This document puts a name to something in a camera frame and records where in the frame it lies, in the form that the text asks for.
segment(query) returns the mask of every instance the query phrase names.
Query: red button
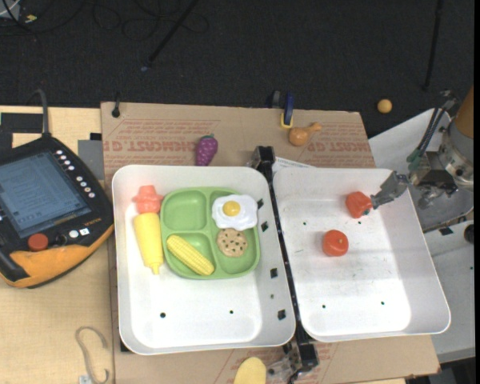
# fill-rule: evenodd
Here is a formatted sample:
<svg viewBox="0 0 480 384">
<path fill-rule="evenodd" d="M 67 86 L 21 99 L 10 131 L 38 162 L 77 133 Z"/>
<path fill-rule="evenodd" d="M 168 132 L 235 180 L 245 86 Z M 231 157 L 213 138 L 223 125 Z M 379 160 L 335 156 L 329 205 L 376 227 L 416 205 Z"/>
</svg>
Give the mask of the red button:
<svg viewBox="0 0 480 384">
<path fill-rule="evenodd" d="M 45 234 L 33 234 L 26 241 L 29 249 L 33 252 L 39 252 L 48 247 L 48 237 Z"/>
</svg>

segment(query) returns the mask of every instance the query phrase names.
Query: yellow corn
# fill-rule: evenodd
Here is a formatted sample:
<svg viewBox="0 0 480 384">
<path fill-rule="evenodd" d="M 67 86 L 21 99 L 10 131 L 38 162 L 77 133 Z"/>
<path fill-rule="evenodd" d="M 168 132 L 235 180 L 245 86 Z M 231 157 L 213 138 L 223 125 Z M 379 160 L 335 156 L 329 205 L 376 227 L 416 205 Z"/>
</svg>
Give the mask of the yellow corn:
<svg viewBox="0 0 480 384">
<path fill-rule="evenodd" d="M 215 271 L 213 263 L 180 236 L 175 234 L 169 236 L 167 238 L 167 249 L 176 256 L 176 258 L 201 276 L 210 276 Z"/>
</svg>

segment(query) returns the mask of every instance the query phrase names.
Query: toy cookie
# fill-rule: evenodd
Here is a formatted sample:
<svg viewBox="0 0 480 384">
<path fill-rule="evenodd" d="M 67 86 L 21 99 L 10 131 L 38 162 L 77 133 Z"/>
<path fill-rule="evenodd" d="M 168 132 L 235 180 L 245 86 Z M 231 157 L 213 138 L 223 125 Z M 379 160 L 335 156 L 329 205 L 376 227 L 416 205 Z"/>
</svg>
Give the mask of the toy cookie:
<svg viewBox="0 0 480 384">
<path fill-rule="evenodd" d="M 222 229 L 218 232 L 217 246 L 221 252 L 230 258 L 242 256 L 249 247 L 244 233 L 233 228 Z"/>
</svg>

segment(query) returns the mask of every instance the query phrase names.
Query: egg yolk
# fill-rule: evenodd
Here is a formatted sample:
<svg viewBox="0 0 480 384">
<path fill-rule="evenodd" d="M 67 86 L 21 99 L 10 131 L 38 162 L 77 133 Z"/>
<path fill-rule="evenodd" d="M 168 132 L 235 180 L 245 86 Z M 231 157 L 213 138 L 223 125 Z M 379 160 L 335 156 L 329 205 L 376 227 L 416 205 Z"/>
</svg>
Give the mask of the egg yolk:
<svg viewBox="0 0 480 384">
<path fill-rule="evenodd" d="M 236 216 L 240 213 L 240 204 L 236 201 L 228 201 L 222 207 L 222 212 L 228 216 Z"/>
</svg>

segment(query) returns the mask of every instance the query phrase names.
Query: green plate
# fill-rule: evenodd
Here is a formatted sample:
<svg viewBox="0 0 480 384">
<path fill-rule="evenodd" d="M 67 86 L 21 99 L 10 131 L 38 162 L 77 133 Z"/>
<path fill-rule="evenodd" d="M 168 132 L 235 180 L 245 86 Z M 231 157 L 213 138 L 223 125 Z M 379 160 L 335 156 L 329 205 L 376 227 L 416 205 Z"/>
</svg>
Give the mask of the green plate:
<svg viewBox="0 0 480 384">
<path fill-rule="evenodd" d="M 228 188 L 195 187 L 164 196 L 160 210 L 162 244 L 166 262 L 175 273 L 195 279 L 237 278 L 256 267 L 260 257 L 258 226 L 243 231 L 249 247 L 237 258 L 226 256 L 215 241 L 221 229 L 211 217 L 211 207 L 215 199 L 231 194 L 239 193 Z M 177 259 L 167 249 L 166 241 L 172 234 L 184 238 L 206 256 L 214 264 L 215 271 L 210 276 L 201 276 Z"/>
</svg>

